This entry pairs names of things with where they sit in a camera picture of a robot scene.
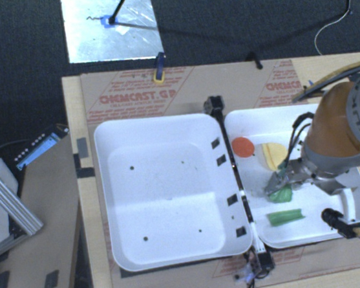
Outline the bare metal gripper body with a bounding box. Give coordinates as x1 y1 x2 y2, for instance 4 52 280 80
278 157 320 191

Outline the green crumpled toy vegetable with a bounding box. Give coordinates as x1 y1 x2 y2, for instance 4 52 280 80
267 184 295 205

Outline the yellow and white toy bread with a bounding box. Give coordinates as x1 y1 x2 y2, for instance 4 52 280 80
257 139 291 174

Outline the green long toy vegetable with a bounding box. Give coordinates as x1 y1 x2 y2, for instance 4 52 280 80
265 207 308 228

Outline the thin black and white rod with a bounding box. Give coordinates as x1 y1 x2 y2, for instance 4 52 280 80
211 104 266 259

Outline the orange round toy food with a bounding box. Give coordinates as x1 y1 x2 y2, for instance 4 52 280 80
230 135 257 160

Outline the white plastic tray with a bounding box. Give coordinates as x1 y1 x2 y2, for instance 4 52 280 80
91 104 257 276
222 94 360 254

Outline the brown cardboard board, red print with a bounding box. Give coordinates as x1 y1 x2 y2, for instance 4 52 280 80
78 41 360 288

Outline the black block with thin wires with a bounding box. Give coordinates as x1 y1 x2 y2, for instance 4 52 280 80
243 248 277 281
202 94 226 116

